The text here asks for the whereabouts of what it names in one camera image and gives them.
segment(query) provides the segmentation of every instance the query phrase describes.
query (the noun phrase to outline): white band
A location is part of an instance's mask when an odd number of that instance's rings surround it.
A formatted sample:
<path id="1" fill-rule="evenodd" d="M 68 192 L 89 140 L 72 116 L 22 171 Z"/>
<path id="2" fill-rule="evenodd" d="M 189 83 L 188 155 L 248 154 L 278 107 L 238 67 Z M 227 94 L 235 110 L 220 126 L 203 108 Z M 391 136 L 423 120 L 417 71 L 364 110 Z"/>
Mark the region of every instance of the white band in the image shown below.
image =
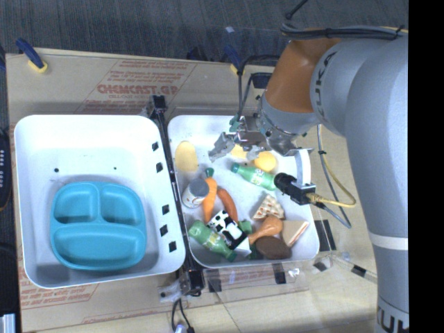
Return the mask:
<path id="1" fill-rule="evenodd" d="M 371 242 L 378 247 L 393 250 L 408 250 L 409 238 L 387 237 L 368 232 Z"/>

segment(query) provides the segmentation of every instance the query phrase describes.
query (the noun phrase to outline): carrot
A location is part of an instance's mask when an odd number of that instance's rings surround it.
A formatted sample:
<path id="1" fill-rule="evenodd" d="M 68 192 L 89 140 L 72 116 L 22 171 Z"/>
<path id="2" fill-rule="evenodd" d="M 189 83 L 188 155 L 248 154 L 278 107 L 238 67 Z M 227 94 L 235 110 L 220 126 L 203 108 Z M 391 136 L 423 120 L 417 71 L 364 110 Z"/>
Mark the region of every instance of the carrot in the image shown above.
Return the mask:
<path id="1" fill-rule="evenodd" d="M 227 190 L 223 189 L 222 187 L 218 187 L 217 196 L 221 199 L 223 208 L 228 213 L 228 216 L 230 216 L 231 219 L 237 223 L 239 221 L 237 218 L 237 209 L 231 195 Z"/>
<path id="2" fill-rule="evenodd" d="M 217 181 L 215 181 L 215 179 L 213 178 L 213 168 L 206 168 L 205 174 L 207 175 L 205 181 L 210 188 L 210 190 L 208 191 L 208 195 L 206 195 L 206 197 L 202 201 L 203 217 L 205 220 L 205 224 L 207 224 L 213 215 L 214 201 L 216 200 L 217 193 Z"/>

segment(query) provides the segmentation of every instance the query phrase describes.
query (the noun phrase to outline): green bottle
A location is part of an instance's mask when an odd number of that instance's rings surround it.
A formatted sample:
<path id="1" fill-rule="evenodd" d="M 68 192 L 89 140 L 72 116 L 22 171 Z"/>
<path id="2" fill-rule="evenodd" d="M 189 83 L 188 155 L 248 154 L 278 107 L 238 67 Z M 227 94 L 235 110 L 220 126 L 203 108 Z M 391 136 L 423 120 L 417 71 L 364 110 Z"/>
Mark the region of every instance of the green bottle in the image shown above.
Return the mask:
<path id="1" fill-rule="evenodd" d="M 275 176 L 255 166 L 241 166 L 240 164 L 233 163 L 231 171 L 240 174 L 245 180 L 262 186 L 267 190 L 274 191 L 277 189 L 274 182 Z"/>
<path id="2" fill-rule="evenodd" d="M 188 230 L 188 234 L 206 249 L 224 256 L 230 262 L 237 256 L 233 250 L 228 248 L 223 238 L 211 228 L 208 228 L 202 221 L 194 221 Z"/>

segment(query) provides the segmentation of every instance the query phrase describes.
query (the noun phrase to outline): toy pizza slice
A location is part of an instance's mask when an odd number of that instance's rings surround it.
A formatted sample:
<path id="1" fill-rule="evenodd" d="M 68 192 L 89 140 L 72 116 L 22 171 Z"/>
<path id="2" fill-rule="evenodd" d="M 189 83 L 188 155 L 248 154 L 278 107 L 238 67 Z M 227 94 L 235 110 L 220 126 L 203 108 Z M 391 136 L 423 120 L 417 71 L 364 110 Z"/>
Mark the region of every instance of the toy pizza slice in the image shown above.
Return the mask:
<path id="1" fill-rule="evenodd" d="M 259 208 L 256 210 L 256 213 L 253 216 L 253 219 L 265 219 L 267 216 L 276 216 L 279 219 L 285 219 L 284 209 L 278 203 L 272 195 L 267 194 L 265 199 L 262 201 Z"/>
<path id="2" fill-rule="evenodd" d="M 307 229 L 307 221 L 282 221 L 283 227 L 281 236 L 288 247 L 291 247 L 299 239 L 301 234 Z"/>

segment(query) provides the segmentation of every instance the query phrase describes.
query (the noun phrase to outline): blue divided plate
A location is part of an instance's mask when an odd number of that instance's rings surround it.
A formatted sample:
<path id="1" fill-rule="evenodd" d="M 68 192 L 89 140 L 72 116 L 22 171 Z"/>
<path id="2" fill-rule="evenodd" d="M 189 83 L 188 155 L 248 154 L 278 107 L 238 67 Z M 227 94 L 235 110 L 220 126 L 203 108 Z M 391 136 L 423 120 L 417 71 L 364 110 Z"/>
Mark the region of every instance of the blue divided plate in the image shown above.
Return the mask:
<path id="1" fill-rule="evenodd" d="M 112 182 L 72 182 L 51 206 L 51 245 L 65 266 L 115 271 L 145 255 L 146 221 L 140 197 Z"/>

